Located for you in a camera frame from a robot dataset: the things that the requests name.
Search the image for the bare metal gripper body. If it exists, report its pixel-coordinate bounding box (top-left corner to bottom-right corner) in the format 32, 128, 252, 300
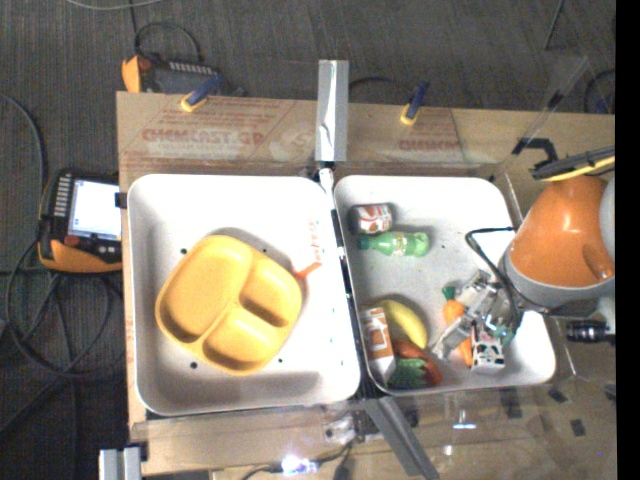
457, 269, 523, 348

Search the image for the black and white carton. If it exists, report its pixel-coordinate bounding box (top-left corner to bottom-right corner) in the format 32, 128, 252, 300
470, 336, 507, 372

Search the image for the orange carrot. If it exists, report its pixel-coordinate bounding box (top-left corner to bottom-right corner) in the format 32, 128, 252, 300
440, 285, 475, 368

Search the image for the red-brown sausage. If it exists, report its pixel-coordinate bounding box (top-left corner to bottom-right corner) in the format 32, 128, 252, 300
391, 337, 445, 387

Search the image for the yellow banana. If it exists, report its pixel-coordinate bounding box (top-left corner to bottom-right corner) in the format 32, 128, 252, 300
380, 298, 430, 351

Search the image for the green broccoli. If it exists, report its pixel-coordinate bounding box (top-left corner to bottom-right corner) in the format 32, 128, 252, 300
386, 357, 429, 390

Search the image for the orange and white carton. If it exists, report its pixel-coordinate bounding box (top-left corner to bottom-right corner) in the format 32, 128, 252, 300
358, 306, 398, 385

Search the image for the white plastic tray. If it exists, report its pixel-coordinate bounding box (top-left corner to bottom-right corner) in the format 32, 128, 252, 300
332, 174, 558, 397
126, 173, 362, 417

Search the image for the green plastic bottle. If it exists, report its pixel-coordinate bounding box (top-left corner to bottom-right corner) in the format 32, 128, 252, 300
356, 230, 432, 259

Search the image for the orange and white can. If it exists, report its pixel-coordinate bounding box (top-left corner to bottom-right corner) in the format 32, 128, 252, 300
347, 202, 394, 235

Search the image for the yellow divided plate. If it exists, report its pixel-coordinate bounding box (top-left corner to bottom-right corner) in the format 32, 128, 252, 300
154, 233, 305, 376

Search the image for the brown cardboard board red print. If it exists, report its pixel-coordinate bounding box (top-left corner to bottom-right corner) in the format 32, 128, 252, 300
115, 91, 616, 475

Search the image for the black cylinder on white bracket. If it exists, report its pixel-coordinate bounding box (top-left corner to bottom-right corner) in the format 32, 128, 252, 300
566, 295, 616, 345

